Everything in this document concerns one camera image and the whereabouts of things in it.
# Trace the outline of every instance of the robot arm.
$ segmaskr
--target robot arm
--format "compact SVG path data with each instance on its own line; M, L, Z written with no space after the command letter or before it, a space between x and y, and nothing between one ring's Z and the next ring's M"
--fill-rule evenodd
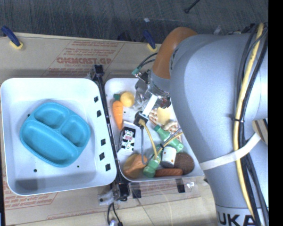
M260 35L253 27L252 33L225 36L178 28L157 54L147 78L148 92L160 102L172 103L200 163L243 147L255 133L252 122L267 118L268 28L263 24L261 28ZM256 46L256 54L250 55ZM254 66L248 71L245 65L252 60ZM238 93L248 73L244 84L249 90L239 105ZM238 107L242 113L236 118ZM268 146L262 140L245 157L204 173L218 225L268 225Z

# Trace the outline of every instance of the white tray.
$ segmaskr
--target white tray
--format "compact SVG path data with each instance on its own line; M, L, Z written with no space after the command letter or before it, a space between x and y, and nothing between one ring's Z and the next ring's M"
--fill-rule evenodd
M0 95L7 183L14 193L44 194L103 186L114 181L117 169L99 88L93 81L13 78L3 82ZM20 141L20 128L27 115L45 102L66 106L80 115L91 128L87 146L67 167L55 167L44 162Z
M120 130L117 128L114 118L112 116L112 103L114 101L113 95L114 94L121 94L122 92L125 91L130 91L131 93L133 93L135 95L135 84L138 81L138 79L136 78L113 78L110 79L106 82L105 84L105 92L106 92L106 99L107 99L107 104L108 104L108 111L109 111L109 115L110 115L110 121L111 121L111 126L112 126L112 132L113 132L113 138L114 138L114 142L115 145L118 145L119 142L119 136L120 136ZM174 114L173 108L171 106L171 119L176 121L176 116ZM123 119L124 122L126 124L126 122L128 123L133 123L134 121L134 117L136 115L137 111L133 109L133 107L124 107L124 113L123 113ZM147 122L147 127L149 128L149 131L151 132L151 136L155 142L155 145L161 143L161 140L157 134L157 132L154 130L155 125L148 121ZM139 127L135 126L134 127L136 130L136 135L135 135L135 143L134 143L134 152L133 153L139 153L141 154L142 150L141 150L141 130L139 129ZM159 181L159 180L170 180L170 179L174 179L174 178L191 178L191 177L200 177L203 176L204 173L200 168L199 162L197 161L194 152L192 151L190 145L188 144L186 138L184 135L182 135L182 142L184 145L183 151L187 154L189 154L195 162L195 167L193 169L192 172L190 172L189 174L186 175L182 175L182 176L176 176L176 177L159 177L159 178L148 178L146 176L143 175L143 173L140 173L140 176L136 179L132 179L132 178L128 178L123 174L123 165L126 161L126 159L128 158L128 155L120 155L120 153L117 153L117 158L119 161L119 167L120 167L120 171L123 174L123 176L131 182L143 182L143 181ZM146 132L146 130L144 130L144 152L145 155L148 157L150 156L151 153L153 153L153 149L152 149L152 145L149 139L149 136Z

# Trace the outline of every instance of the yellow tube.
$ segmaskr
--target yellow tube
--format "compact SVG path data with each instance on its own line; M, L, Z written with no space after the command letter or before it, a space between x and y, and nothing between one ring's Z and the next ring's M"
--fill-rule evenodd
M170 79L169 61L173 51L181 41L193 35L197 35L197 33L186 27L175 28L168 34L160 46L152 68L156 76Z

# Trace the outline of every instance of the blue plate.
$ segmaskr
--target blue plate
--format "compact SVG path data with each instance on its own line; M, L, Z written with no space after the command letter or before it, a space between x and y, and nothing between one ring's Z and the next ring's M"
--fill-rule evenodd
M54 102L35 109L20 129L22 144L32 154L56 167L72 164L90 136L90 127L82 117Z

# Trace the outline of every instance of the dark floor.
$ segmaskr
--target dark floor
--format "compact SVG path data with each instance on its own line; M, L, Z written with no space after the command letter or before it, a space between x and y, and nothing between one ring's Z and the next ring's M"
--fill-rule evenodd
M116 40L127 30L141 41L148 29L156 43L176 27L220 35L268 22L268 0L0 0L0 29L15 32ZM2 211L0 178L0 211Z

